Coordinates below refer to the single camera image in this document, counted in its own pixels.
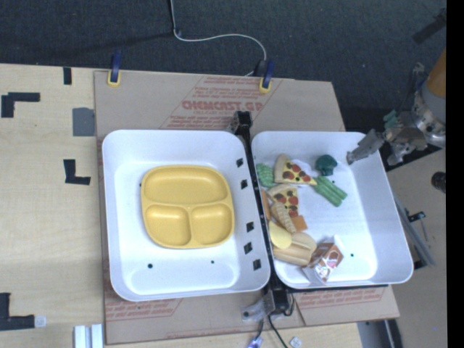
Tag orange square cracker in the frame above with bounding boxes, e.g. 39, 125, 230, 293
289, 214, 310, 233

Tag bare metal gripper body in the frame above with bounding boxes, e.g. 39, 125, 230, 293
383, 91, 447, 156

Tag white plastic tray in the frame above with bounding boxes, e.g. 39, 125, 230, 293
101, 128, 273, 302
250, 130, 415, 290

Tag black cylinder on white bracket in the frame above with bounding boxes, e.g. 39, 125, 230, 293
431, 171, 447, 194

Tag brown cardboard board, red print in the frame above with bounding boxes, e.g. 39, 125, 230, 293
93, 70, 401, 346

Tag thin black rod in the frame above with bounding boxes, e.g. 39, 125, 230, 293
240, 123, 282, 306

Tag pepperoni pizza slice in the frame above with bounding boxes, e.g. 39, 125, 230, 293
266, 183, 300, 219
273, 153, 318, 187

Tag brown and clear packet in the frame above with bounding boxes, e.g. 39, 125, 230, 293
302, 241, 344, 286

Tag yellow divided plate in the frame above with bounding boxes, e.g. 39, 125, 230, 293
140, 164, 236, 250

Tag beige croissant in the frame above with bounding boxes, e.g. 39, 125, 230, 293
271, 202, 299, 235

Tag yellow round chip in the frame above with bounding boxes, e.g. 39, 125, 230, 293
268, 220, 293, 250

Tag black block with thin wires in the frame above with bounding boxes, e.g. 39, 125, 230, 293
230, 110, 254, 136
267, 287, 295, 315

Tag light green pea pods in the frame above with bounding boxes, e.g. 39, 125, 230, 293
255, 162, 278, 189

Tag dark green broccoli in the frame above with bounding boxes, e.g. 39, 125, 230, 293
314, 154, 339, 178

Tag green asparagus bundle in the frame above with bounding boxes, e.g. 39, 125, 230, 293
312, 175, 349, 208

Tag beige bread bun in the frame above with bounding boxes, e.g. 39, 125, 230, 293
272, 231, 318, 267

